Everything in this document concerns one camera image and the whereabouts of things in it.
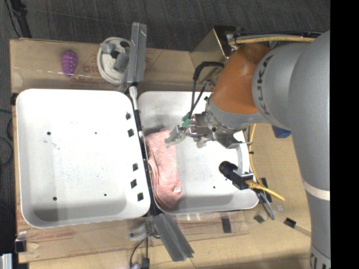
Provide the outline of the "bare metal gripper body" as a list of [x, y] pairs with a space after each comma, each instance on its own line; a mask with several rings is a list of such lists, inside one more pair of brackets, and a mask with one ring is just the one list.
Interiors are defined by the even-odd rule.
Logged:
[[225, 149], [235, 149], [240, 144], [245, 143], [243, 138], [235, 138], [235, 133], [238, 133], [238, 131], [223, 126], [208, 113], [194, 114], [188, 129], [186, 129], [186, 134], [189, 137], [193, 139], [195, 137], [207, 137], [211, 141], [219, 143]]

